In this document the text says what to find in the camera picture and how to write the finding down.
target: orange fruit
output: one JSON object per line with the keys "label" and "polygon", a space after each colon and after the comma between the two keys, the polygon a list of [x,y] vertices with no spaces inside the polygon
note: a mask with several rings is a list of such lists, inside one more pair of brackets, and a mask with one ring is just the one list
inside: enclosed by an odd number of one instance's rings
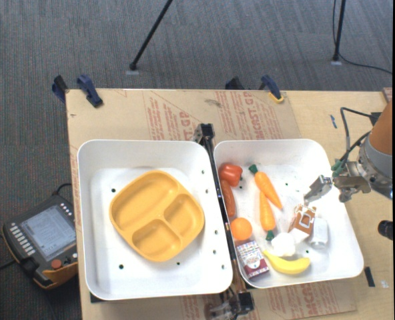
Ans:
{"label": "orange fruit", "polygon": [[252,225],[246,218],[238,217],[230,223],[232,236],[238,241],[244,241],[252,235]]}

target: yellow banana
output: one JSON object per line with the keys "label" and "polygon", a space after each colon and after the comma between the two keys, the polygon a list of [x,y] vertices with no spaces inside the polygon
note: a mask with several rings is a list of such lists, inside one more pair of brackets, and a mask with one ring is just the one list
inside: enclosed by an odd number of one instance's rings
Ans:
{"label": "yellow banana", "polygon": [[279,273],[295,275],[305,271],[310,265],[309,257],[301,257],[294,261],[288,261],[282,257],[272,255],[267,250],[263,254],[269,259],[270,265]]}

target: black pole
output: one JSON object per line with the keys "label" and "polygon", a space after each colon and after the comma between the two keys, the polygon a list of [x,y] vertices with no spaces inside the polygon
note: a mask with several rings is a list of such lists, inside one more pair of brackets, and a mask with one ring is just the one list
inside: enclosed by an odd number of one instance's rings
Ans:
{"label": "black pole", "polygon": [[334,61],[338,61],[338,58],[339,58],[340,38],[342,37],[342,28],[343,28],[343,18],[344,18],[344,8],[345,7],[346,7],[346,0],[342,0],[342,5],[340,8],[340,19],[338,20],[336,50],[334,52],[334,56],[332,57],[332,59]]}
{"label": "black pole", "polygon": [[141,46],[141,49],[138,51],[137,56],[135,57],[135,59],[133,60],[133,62],[131,64],[129,64],[129,68],[131,70],[135,70],[137,69],[137,62],[139,60],[139,58],[141,57],[141,55],[143,54],[145,48],[147,47],[147,44],[149,43],[151,37],[153,37],[153,34],[155,33],[157,26],[159,26],[161,20],[163,19],[163,16],[165,15],[166,11],[168,10],[169,6],[171,5],[173,0],[168,0],[165,4],[165,6],[163,7],[161,13],[159,14],[159,17],[157,17],[157,20],[155,22],[155,24],[153,25],[153,27],[151,28],[147,38],[145,39],[143,45]]}

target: gray floor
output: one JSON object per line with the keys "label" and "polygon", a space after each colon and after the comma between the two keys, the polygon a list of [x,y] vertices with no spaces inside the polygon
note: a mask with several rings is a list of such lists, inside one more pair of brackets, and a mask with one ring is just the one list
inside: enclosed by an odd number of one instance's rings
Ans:
{"label": "gray floor", "polygon": [[[238,76],[258,89],[265,74],[282,90],[392,87],[393,0],[346,0],[341,65],[334,0],[173,0],[131,71],[166,1],[0,0],[0,229],[71,180],[58,75],[70,88],[82,73],[97,88],[224,89]],[[80,319],[77,278],[44,293],[18,265],[0,270],[0,319],[50,319],[50,305]]]}

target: yellow divided plate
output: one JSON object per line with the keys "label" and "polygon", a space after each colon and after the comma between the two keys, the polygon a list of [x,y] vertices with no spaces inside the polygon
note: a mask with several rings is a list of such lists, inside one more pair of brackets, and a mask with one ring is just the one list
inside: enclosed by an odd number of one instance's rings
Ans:
{"label": "yellow divided plate", "polygon": [[202,207],[164,171],[148,171],[111,201],[110,220],[141,256],[167,261],[189,245],[205,223]]}

